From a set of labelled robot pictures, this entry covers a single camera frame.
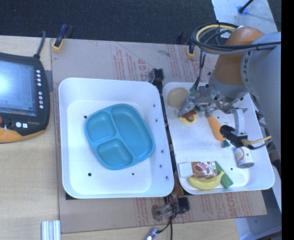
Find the cardboard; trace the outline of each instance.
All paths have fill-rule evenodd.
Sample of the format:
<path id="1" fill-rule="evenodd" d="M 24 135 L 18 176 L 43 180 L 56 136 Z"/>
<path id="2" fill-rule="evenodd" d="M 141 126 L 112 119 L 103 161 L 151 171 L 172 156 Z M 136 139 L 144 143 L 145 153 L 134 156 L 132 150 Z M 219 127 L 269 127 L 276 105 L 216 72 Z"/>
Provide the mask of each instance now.
<path id="1" fill-rule="evenodd" d="M 167 224 L 156 220 L 152 210 L 165 205 L 164 198 L 74 199 L 62 184 L 58 87 L 70 77 L 145 81 L 153 68 L 164 72 L 163 84 L 194 82 L 199 69 L 199 49 L 186 56 L 186 45 L 65 39 L 52 52 L 59 210 L 62 233 L 131 228 Z M 217 57 L 207 55 L 202 82 L 208 81 Z M 186 195 L 190 210 L 173 223 L 250 217 L 266 214 L 261 191 Z"/>

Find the blue object on table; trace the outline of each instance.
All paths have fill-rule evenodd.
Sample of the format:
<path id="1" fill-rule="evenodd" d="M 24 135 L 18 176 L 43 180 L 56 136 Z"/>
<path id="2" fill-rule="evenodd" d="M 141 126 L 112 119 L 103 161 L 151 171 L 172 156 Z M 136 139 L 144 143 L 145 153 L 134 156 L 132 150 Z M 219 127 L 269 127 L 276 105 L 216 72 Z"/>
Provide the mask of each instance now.
<path id="1" fill-rule="evenodd" d="M 128 104 L 116 104 L 90 115 L 85 134 L 100 162 L 111 170 L 133 166 L 150 157 L 153 136 L 139 112 Z"/>

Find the wooden table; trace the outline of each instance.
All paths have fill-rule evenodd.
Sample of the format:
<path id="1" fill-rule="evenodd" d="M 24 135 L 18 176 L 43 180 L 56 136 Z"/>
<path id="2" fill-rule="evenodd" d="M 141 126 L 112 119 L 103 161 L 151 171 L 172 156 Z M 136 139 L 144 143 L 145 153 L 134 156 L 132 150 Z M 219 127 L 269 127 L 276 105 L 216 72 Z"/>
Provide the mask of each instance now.
<path id="1" fill-rule="evenodd" d="M 40 37 L 1 36 L 0 52 L 33 56 Z M 40 53 L 46 70 L 52 70 L 50 39 Z M 0 239 L 40 240 L 41 222 L 59 220 L 54 113 L 47 130 L 35 138 L 0 144 Z M 134 227 L 62 234 L 63 240 L 145 239 L 152 227 Z M 157 240 L 170 239 L 170 227 Z M 173 239 L 239 239 L 234 219 L 178 223 Z"/>

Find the can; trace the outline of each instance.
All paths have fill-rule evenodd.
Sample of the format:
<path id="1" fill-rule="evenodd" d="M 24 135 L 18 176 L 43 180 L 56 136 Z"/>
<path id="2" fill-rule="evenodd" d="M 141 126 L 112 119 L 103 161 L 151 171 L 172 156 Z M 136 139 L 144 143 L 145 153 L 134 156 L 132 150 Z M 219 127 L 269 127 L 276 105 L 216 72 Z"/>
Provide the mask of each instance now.
<path id="1" fill-rule="evenodd" d="M 235 149 L 235 155 L 239 168 L 249 168 L 254 165 L 251 151 L 247 147 L 238 147 Z"/>

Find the green cucumber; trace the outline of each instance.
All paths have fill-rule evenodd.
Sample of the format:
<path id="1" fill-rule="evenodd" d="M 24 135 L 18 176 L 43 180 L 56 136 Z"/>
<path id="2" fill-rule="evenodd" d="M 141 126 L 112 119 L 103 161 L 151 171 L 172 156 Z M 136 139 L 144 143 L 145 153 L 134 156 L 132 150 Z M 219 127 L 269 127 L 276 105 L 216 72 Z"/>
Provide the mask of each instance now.
<path id="1" fill-rule="evenodd" d="M 220 174 L 221 171 L 223 171 L 225 174 L 221 177 L 221 181 L 220 183 L 223 185 L 223 187 L 225 189 L 229 188 L 232 184 L 233 184 L 233 181 L 231 180 L 231 178 L 227 175 L 226 171 L 224 171 L 220 164 L 218 164 L 217 161 L 215 161 L 215 164 L 216 164 L 216 169 L 217 169 L 217 174 Z"/>

